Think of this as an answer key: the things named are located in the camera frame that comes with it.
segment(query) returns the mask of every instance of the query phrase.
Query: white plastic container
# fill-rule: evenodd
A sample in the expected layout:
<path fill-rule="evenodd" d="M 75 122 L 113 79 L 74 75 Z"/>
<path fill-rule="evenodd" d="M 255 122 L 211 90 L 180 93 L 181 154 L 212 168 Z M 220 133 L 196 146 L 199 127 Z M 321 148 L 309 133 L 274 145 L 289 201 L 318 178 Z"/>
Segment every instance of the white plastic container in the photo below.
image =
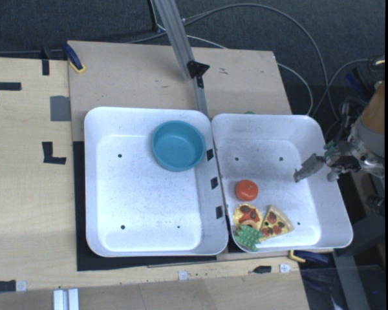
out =
<path fill-rule="evenodd" d="M 212 120 L 226 210 L 233 212 L 239 180 L 254 181 L 259 194 L 249 204 L 263 214 L 269 205 L 282 210 L 294 230 L 258 243 L 258 252 L 346 247 L 352 226 L 336 181 L 327 181 L 324 166 L 315 175 L 294 181 L 293 173 L 313 153 L 324 153 L 322 131 L 307 116 L 221 114 Z"/>
<path fill-rule="evenodd" d="M 197 128 L 207 154 L 171 172 L 153 156 L 157 126 Z M 214 255 L 228 243 L 210 120 L 194 110 L 99 107 L 85 118 L 86 238 L 100 256 Z"/>

